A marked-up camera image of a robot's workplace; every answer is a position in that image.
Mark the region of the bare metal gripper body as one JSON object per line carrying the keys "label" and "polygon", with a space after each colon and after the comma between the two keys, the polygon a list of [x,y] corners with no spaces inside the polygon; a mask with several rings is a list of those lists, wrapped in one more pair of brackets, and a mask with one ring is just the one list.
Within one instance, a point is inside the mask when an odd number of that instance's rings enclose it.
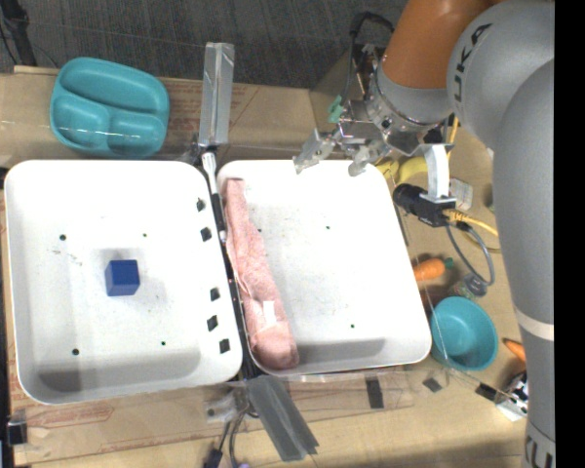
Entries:
{"label": "bare metal gripper body", "polygon": [[372,96],[333,102],[342,144],[381,141],[411,156],[425,135],[445,119],[443,96]]}

